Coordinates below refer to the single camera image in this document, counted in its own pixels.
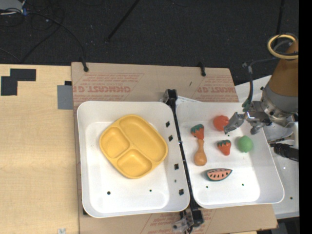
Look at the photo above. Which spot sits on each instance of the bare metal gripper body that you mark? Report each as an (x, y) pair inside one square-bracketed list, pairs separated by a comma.
[(260, 116)]

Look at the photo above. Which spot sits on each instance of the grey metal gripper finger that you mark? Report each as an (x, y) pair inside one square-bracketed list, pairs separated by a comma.
[(233, 124), (256, 130)]

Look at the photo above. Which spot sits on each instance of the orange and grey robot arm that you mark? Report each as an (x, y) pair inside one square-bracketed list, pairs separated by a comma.
[(286, 77)]

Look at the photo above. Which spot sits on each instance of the orange toy tomato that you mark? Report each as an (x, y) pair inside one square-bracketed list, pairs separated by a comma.
[(220, 122)]

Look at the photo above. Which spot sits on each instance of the green toy lime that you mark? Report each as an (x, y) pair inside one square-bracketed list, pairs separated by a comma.
[(245, 144)]

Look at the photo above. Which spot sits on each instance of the red toy strawberry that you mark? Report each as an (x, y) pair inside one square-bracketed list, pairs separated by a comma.
[(198, 131), (224, 147)]

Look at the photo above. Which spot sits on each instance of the toy watermelon slice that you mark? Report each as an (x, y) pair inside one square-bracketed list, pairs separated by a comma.
[(218, 175)]

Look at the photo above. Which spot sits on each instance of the thin black rod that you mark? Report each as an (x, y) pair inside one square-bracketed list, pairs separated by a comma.
[(181, 145)]

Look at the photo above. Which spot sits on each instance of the white plastic tray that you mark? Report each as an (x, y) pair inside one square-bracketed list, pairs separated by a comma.
[(136, 194), (234, 191)]

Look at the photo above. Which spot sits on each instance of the brown cardboard board red print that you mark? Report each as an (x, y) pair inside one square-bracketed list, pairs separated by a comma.
[(151, 84)]

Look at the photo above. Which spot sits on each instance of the yellow divided plate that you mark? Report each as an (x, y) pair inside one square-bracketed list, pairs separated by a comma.
[(134, 145)]

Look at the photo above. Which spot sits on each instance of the black cylinder on white bracket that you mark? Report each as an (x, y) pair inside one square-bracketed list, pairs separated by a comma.
[(285, 150)]

